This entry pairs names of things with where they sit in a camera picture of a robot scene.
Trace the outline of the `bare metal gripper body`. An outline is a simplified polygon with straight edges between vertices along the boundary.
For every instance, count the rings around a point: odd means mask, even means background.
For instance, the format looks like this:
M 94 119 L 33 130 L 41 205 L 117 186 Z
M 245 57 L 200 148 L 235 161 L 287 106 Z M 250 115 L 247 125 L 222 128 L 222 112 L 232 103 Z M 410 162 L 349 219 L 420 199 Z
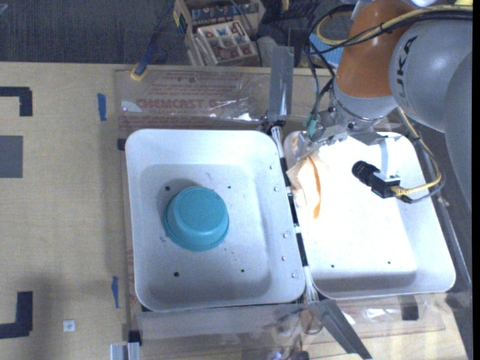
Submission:
M 372 144 L 377 137 L 374 126 L 378 118 L 366 118 L 353 114 L 340 104 L 332 104 L 316 117 L 318 122 L 311 135 L 311 142 L 318 146 L 332 145 L 352 137 L 364 144 Z

